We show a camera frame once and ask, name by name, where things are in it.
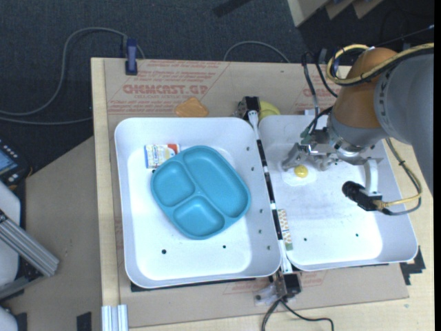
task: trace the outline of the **blue plate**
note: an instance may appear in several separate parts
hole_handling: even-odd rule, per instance
[[[235,169],[207,146],[190,147],[152,175],[153,197],[187,237],[207,239],[239,220],[251,195]]]

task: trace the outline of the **wooden table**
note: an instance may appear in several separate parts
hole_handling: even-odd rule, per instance
[[[109,84],[106,84],[108,59],[92,59],[92,91],[94,108],[94,139],[96,148],[96,177],[99,214],[99,241],[101,256],[102,304],[116,306],[121,304],[119,289],[119,269],[116,253],[116,232],[114,220],[114,197],[112,194],[112,174],[110,161],[110,136],[108,123],[107,98]],[[198,95],[205,105],[208,105],[210,116],[229,116],[234,109],[234,99],[241,100],[242,95],[263,96],[271,93],[271,101],[282,110],[283,114],[291,114],[308,105],[304,103],[306,83],[302,69],[294,64],[264,64],[264,63],[221,63],[212,75],[207,88]],[[153,70],[164,70],[164,65],[152,62]],[[317,82],[318,77],[311,72]],[[286,85],[274,75],[280,75],[286,80]],[[220,77],[227,78],[231,87],[225,90],[229,96],[220,99],[210,99],[205,96],[218,85]],[[293,90],[299,85],[300,92]],[[406,145],[397,145],[400,154],[407,163],[417,171],[418,166],[413,150]],[[412,194],[413,186],[403,171],[395,171],[397,182],[403,193]],[[306,317],[329,317],[334,320],[336,330],[434,330],[434,267],[433,267],[433,198],[424,185],[422,207],[411,216],[412,224],[421,247],[426,269],[422,274],[411,276],[409,298],[358,305],[342,305],[329,308],[303,310]],[[259,330],[262,314],[243,317],[192,321],[180,324],[164,324],[136,328],[136,330]],[[269,323],[268,330],[329,330],[328,324],[307,323],[300,321],[288,312],[275,313]]]

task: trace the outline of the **robotic arm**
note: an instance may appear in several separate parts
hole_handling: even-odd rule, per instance
[[[433,195],[434,45],[424,44],[401,53],[354,47],[365,51],[346,79],[336,77],[333,62],[328,64],[328,77],[343,87],[328,116],[327,127],[312,131],[307,128],[301,143],[296,143],[282,162],[283,169],[298,166],[307,158],[312,158],[321,170],[335,161],[369,165],[362,153],[381,139],[393,137],[413,146]],[[353,199],[357,190],[364,190],[359,186],[351,187],[348,182],[343,191]],[[373,210],[375,205],[363,208]]]

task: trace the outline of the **blue clip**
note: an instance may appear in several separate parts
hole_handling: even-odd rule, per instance
[[[136,64],[136,39],[127,39],[127,60],[125,62],[125,74],[137,75],[138,66]]]

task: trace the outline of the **black floor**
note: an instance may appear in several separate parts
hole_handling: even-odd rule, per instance
[[[60,122],[91,113],[90,57],[121,56],[121,38],[108,32],[83,33],[67,49],[75,31],[105,27],[137,39],[149,59],[222,60],[240,41],[268,43],[291,62],[307,50],[332,50],[351,43],[376,45],[434,24],[434,0],[385,0],[363,19],[352,7],[330,21],[320,10],[296,28],[287,0],[0,0],[0,136],[21,149],[39,170],[93,135],[91,121],[43,126],[17,123]],[[433,30],[389,45],[433,41]],[[284,62],[269,48],[247,45],[232,61]]]

